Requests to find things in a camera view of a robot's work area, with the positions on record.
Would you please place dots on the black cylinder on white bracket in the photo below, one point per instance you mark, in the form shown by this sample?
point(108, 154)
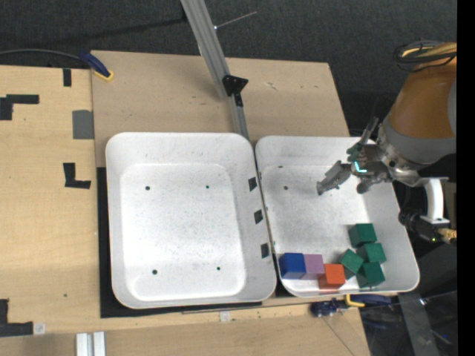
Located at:
point(434, 202)

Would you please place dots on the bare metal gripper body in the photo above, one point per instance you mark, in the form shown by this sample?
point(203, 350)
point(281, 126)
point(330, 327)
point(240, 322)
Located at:
point(382, 167)

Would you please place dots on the purple cube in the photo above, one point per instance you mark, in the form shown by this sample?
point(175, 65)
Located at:
point(314, 263)

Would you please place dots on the white plastic tray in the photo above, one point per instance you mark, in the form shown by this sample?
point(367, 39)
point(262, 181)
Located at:
point(308, 217)
point(185, 228)

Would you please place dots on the blue cube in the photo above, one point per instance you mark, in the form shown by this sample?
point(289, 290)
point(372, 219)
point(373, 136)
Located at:
point(291, 263)

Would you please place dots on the green cube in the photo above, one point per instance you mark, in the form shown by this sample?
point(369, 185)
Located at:
point(374, 252)
point(372, 273)
point(363, 234)
point(351, 261)

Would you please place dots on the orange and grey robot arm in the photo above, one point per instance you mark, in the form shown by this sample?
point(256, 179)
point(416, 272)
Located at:
point(423, 102)

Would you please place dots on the orange cube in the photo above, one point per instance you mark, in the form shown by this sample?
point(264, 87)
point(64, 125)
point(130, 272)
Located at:
point(334, 274)

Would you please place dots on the pale wood board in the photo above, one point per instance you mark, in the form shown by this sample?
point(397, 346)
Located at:
point(167, 95)

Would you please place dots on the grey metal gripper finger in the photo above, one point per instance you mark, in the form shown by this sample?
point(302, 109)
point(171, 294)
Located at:
point(334, 178)
point(367, 187)

